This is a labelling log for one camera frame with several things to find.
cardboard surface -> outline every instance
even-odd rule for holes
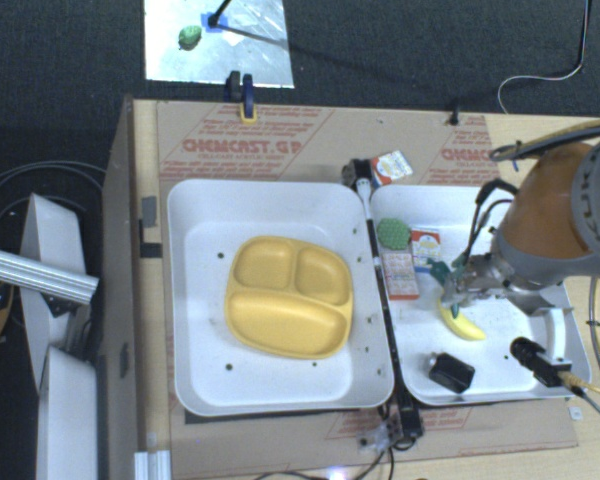
[[[243,125],[237,105],[232,104],[161,102],[156,109],[161,201],[188,177],[337,183],[351,158],[371,158],[396,149],[414,170],[399,183],[481,185],[499,175],[498,167],[488,160],[492,144],[486,119],[480,115],[464,116],[453,127],[444,113],[261,106],[258,123]],[[472,211],[467,209],[468,218]],[[169,286],[165,229],[164,285]],[[373,454],[360,453],[356,436],[379,424],[375,410],[187,423],[173,389],[170,307],[171,294],[165,290],[174,478],[374,460]],[[425,437],[408,454],[396,457],[398,461],[577,445],[562,400],[428,409],[423,416]]]
[[[498,176],[484,116],[458,126],[443,112],[164,102],[157,107],[160,179],[190,177],[337,183],[352,158],[400,149],[414,173],[399,183],[481,185]]]
[[[159,158],[158,135],[168,140],[170,149],[167,151],[176,150],[195,127],[195,123],[204,119],[216,107],[217,105],[208,103],[137,100],[133,102],[135,130],[128,127],[126,118],[121,121],[120,133],[114,145],[113,157],[115,158],[112,157],[113,161],[110,164],[110,175],[113,173],[116,181],[109,182],[109,189],[104,195],[105,205],[110,207],[108,226],[111,237],[109,258],[105,259],[110,262],[112,269],[117,267],[120,270],[121,265],[121,258],[112,257],[112,254],[122,253],[125,257],[127,255],[125,251],[128,251],[126,244],[129,241],[129,218],[140,217],[134,213],[135,210],[129,213],[129,209],[124,207],[126,202],[133,203],[133,208],[138,208],[143,198],[153,197],[161,207],[158,173],[164,164],[159,163],[159,160],[164,160],[166,155],[161,151]],[[280,174],[280,179],[283,179],[283,176],[288,176],[289,179],[294,179],[294,176],[296,179],[301,178],[304,170],[311,179],[337,181],[343,158],[377,155],[395,150],[397,146],[416,167],[415,177],[408,177],[401,181],[415,183],[418,182],[415,180],[423,177],[427,166],[433,165],[435,161],[435,148],[431,151],[428,138],[434,135],[436,130],[451,129],[445,124],[449,116],[444,113],[331,110],[334,111],[333,116],[316,132],[316,136],[323,137],[322,145],[319,144],[320,141],[316,142],[315,138],[312,139],[303,151],[296,152],[299,154],[295,161],[285,164],[287,169]],[[476,116],[461,114],[461,123],[466,124],[470,117]],[[532,140],[545,133],[585,120],[547,116],[477,117],[484,118],[489,138],[494,146],[519,139]],[[414,129],[414,126],[409,126],[409,123],[421,123],[421,125]],[[321,131],[325,129],[330,135]],[[383,130],[379,136],[370,133],[378,129]],[[133,135],[132,145],[126,144],[127,131]],[[445,139],[448,140],[449,137],[450,132],[438,139],[438,152]],[[131,159],[129,154],[125,156],[122,152],[125,148],[134,150]],[[418,161],[419,151],[428,154],[428,162]],[[311,152],[315,152],[315,155],[312,153],[311,156],[305,156]],[[132,159],[135,159],[135,165],[132,165]],[[181,167],[185,169],[185,173],[182,175],[191,172],[192,167],[196,167],[189,166],[189,162],[200,160],[197,157],[187,158],[186,161],[170,159],[170,161],[184,162]],[[472,162],[473,160],[456,161]],[[504,179],[519,184],[532,164],[531,161],[521,162],[520,172],[514,172],[510,164],[500,164],[498,167]],[[455,165],[449,168],[450,171],[455,169]],[[135,197],[131,197],[133,201],[128,200],[129,186],[125,186],[125,176],[136,190]],[[145,241],[160,243],[162,225],[162,214],[159,212],[156,225],[144,229]],[[373,427],[376,424],[377,416],[374,411],[205,423],[195,418],[187,419],[184,409],[173,395],[173,390],[168,389],[173,376],[172,357],[167,354],[172,340],[172,331],[170,323],[165,322],[165,315],[169,313],[165,311],[165,307],[169,307],[169,294],[165,294],[164,302],[162,299],[163,261],[160,258],[138,258],[137,254],[134,254],[133,265],[137,269],[138,277],[135,282],[140,285],[137,287],[137,293],[141,296],[135,300],[135,303],[130,300],[123,303],[123,299],[120,298],[116,300],[121,304],[121,309],[135,304],[135,318],[137,325],[141,327],[143,348],[137,351],[138,362],[132,363],[131,369],[132,372],[138,370],[138,374],[142,374],[140,380],[142,390],[137,392],[133,388],[128,390],[129,375],[124,380],[119,380],[118,373],[115,371],[119,360],[118,344],[120,340],[128,339],[127,328],[133,328],[133,318],[132,323],[129,323],[127,316],[123,317],[120,314],[112,318],[108,324],[112,333],[120,336],[109,338],[105,336],[105,341],[108,342],[105,352],[112,356],[107,358],[107,362],[111,364],[111,383],[107,389],[109,427],[116,427],[113,431],[115,440],[109,443],[110,470],[116,472],[111,478],[133,478],[130,468],[133,464],[132,451],[136,448],[171,449],[174,478],[181,480],[229,477],[257,471],[289,471],[296,468],[318,467],[320,464],[328,469],[316,472],[317,475],[328,477],[333,473],[340,473],[353,476],[361,469],[354,468],[346,471],[342,466],[370,463],[374,460],[373,454],[358,452],[355,439],[360,429]],[[117,272],[112,271],[109,277],[111,275],[116,277]],[[128,274],[128,270],[120,271],[123,277]],[[123,281],[124,287],[128,286],[126,283],[127,281]],[[588,280],[576,278],[568,280],[566,284],[576,307],[580,332],[584,334],[588,329],[582,323],[586,320]],[[126,289],[122,291],[118,289],[119,296],[122,296]],[[586,336],[583,337],[590,355],[590,341]],[[597,372],[594,372],[594,383],[600,384]],[[141,415],[135,411],[136,397],[143,406]],[[569,419],[568,407],[580,409],[584,419],[572,423]],[[417,447],[406,454],[396,454],[398,464],[394,478],[398,480],[414,478],[555,480],[556,478],[580,478],[583,471],[587,471],[589,477],[600,478],[600,418],[579,400],[572,400],[568,404],[562,400],[553,400],[440,409],[425,411],[423,417],[426,433]],[[548,451],[539,454],[516,453],[531,450]],[[452,460],[430,458],[447,456],[446,454],[454,458]],[[382,464],[374,471],[374,477],[384,477],[388,474],[388,467],[385,457]]]

black carpet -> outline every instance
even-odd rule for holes
[[[260,102],[499,112],[498,85],[562,75],[578,59],[584,0],[283,0],[294,90]],[[122,97],[220,100],[222,89],[144,79],[143,0],[0,0],[0,172],[37,160],[106,166]],[[510,112],[600,116],[600,0],[584,68],[514,82]],[[3,194],[57,189],[46,173]],[[61,182],[65,196],[92,195]],[[0,228],[15,250],[22,208]],[[87,248],[97,249],[91,230]],[[25,337],[0,345],[0,479],[34,478],[37,400]]]

black cable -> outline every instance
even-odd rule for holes
[[[589,30],[589,18],[591,15],[592,3],[593,3],[593,0],[585,0],[585,3],[584,3],[584,12],[583,12],[583,16],[582,16],[582,33],[580,34],[580,43],[578,45],[578,62],[577,62],[577,64],[573,67],[573,69],[569,73],[567,73],[566,75],[563,75],[563,76],[516,75],[516,76],[511,76],[511,77],[507,78],[506,80],[504,80],[498,87],[497,98],[498,98],[498,103],[500,104],[500,108],[502,108],[502,111],[505,114],[508,114],[509,111],[504,106],[504,103],[502,103],[502,89],[504,88],[504,86],[506,84],[508,84],[512,80],[544,80],[544,81],[548,81],[548,82],[560,82],[560,81],[571,78],[572,76],[574,76],[576,73],[578,73],[582,69],[582,67],[584,66],[584,54],[585,54],[586,42],[587,42],[587,32]]]
[[[8,183],[10,180],[20,176],[21,174],[25,174],[25,173],[28,173],[31,171],[38,171],[38,170],[59,170],[59,171],[63,171],[63,172],[69,173],[69,174],[74,174],[76,176],[82,177],[83,179],[88,181],[91,185],[93,185],[98,190],[98,192],[102,192],[102,185],[100,183],[98,183],[89,174],[72,167],[75,164],[77,164],[80,167],[88,166],[94,170],[101,171],[101,169],[99,167],[90,166],[89,164],[83,164],[82,162],[62,162],[62,163],[60,163],[60,162],[55,162],[55,163],[38,162],[38,163],[34,163],[34,164],[24,165],[22,167],[19,167],[16,169],[11,169],[9,171],[1,173],[0,174],[0,189],[6,183]]]
[[[89,318],[84,324],[82,324],[82,330],[80,331],[80,345],[83,345],[85,343],[84,331],[87,330],[87,325],[89,326],[89,331],[91,331],[91,324],[93,324],[93,318]]]
[[[595,325],[600,325],[595,320],[595,297],[596,297],[596,288],[598,284],[598,278],[592,277],[591,282],[589,284],[589,332],[591,333],[591,344],[593,346],[593,352],[596,356],[596,362],[598,363],[598,369],[600,370],[600,344],[598,343],[598,336],[596,335],[596,330],[594,329]]]
[[[589,398],[589,396],[582,391],[581,389],[572,389],[573,393],[576,396],[579,396],[580,398],[582,398],[585,402],[587,402],[591,407],[593,407],[596,412],[600,415],[600,406],[591,398]]]
[[[600,137],[600,126],[568,131],[563,134],[547,137],[546,140],[541,140],[539,142],[534,141],[529,144],[517,143],[515,146],[502,146],[491,151],[489,153],[489,159],[492,162],[522,160],[530,156],[542,155],[558,146],[593,139],[595,137]]]
[[[396,467],[396,458],[393,456],[392,448],[389,448],[389,458],[390,458],[391,466],[389,468],[389,476],[387,477],[387,480],[393,480],[393,470]]]
[[[473,249],[473,246],[476,243],[476,240],[478,239],[480,232],[482,231],[482,229],[486,225],[487,221],[489,220],[489,215],[491,214],[491,210],[493,210],[499,204],[512,203],[512,202],[513,202],[513,199],[498,199],[497,201],[494,201],[493,203],[491,203],[491,205],[489,205],[487,210],[482,215],[482,218],[480,219],[480,224],[478,225],[477,229],[476,229],[475,223],[478,219],[477,216],[480,212],[480,207],[476,206],[476,211],[473,215],[473,222],[471,224],[471,231],[469,233],[469,244],[467,245],[467,248],[462,253],[464,255],[464,264],[465,265],[467,264],[467,261],[469,260],[469,256],[471,256],[471,250]]]
[[[102,192],[102,185],[100,185],[91,176],[89,176],[88,174],[86,174],[78,169],[74,169],[73,167],[66,167],[63,165],[45,165],[43,167],[29,167],[29,168],[20,169],[17,172],[9,174],[9,175],[5,176],[2,180],[0,180],[0,189],[6,183],[8,183],[10,180],[16,178],[17,176],[20,176],[21,174],[24,174],[24,173],[30,172],[30,171],[41,170],[41,169],[42,170],[59,170],[59,171],[75,174],[76,176],[80,176],[80,177],[84,178],[85,180],[87,180],[88,182],[90,182],[98,190],[98,192]]]
[[[402,439],[400,439],[398,442],[396,442],[393,445],[393,449],[397,452],[407,452],[407,451],[411,450],[411,448],[413,448],[415,446],[415,444],[416,444],[415,439],[409,439],[409,438],[403,437]]]
[[[72,201],[71,199],[67,199],[65,197],[61,197],[61,196],[53,196],[53,195],[41,195],[40,197],[44,197],[45,199],[49,199],[50,201],[56,201],[58,203],[63,203],[66,206],[70,206],[72,207],[74,210],[78,210],[82,213],[86,213],[86,209],[83,206],[80,206],[78,203],[76,203],[75,201]],[[0,212],[0,222],[2,221],[2,219],[4,218],[4,216],[13,208],[15,208],[16,206],[18,206],[19,204],[23,204],[26,203],[27,201],[29,201],[29,197],[23,197],[21,199],[18,199],[17,201],[14,201],[10,204],[8,204],[7,206],[5,206],[2,211]]]
[[[382,460],[382,457],[384,457],[384,452],[381,452],[377,457],[376,460],[374,460],[371,465],[365,469],[362,473],[360,473],[358,476],[354,477],[353,480],[362,480],[364,477],[366,477],[369,473],[371,473],[376,466],[380,463],[380,461]]]
[[[263,480],[264,478],[268,478],[274,475],[295,476],[296,478],[303,478],[304,480],[327,480],[326,478],[321,476],[305,475],[304,473],[299,473],[298,471],[274,471],[272,473],[265,473],[263,475],[257,476],[253,480]]]
[[[473,244],[475,243],[476,239],[478,238],[479,230],[476,231],[476,226],[478,224],[478,217],[480,215],[480,210],[482,209],[482,205],[489,198],[491,193],[496,189],[504,190],[514,196],[518,193],[518,189],[516,187],[514,187],[510,183],[507,183],[504,180],[501,180],[500,178],[491,180],[488,183],[485,183],[484,185],[482,185],[482,187],[480,187],[480,191],[478,192],[478,195],[476,196],[476,209],[473,213],[473,219],[471,221],[471,228],[469,229],[469,240],[467,243],[467,248],[461,254],[463,265],[466,265],[467,261],[469,261],[469,256],[471,255],[471,249],[473,248]],[[497,204],[500,204],[500,202],[502,202],[502,201],[505,201],[505,200],[500,199],[496,202],[497,202]],[[487,210],[487,212],[485,214],[487,217],[494,206],[496,206],[496,204],[492,204],[489,207],[489,209]]]

green sponge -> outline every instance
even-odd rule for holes
[[[411,229],[400,219],[382,219],[376,228],[378,241],[387,249],[406,249],[411,239]]]
[[[202,28],[197,25],[184,27],[178,35],[178,43],[183,50],[193,50],[202,38]]]

toy banana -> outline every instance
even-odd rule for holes
[[[442,319],[444,320],[444,323],[447,324],[447,327],[460,338],[464,340],[478,341],[484,340],[487,337],[480,327],[474,324],[462,313],[458,314],[458,316],[454,318],[451,309],[445,308],[442,304],[440,304],[440,299],[438,299],[438,309],[440,309]]]

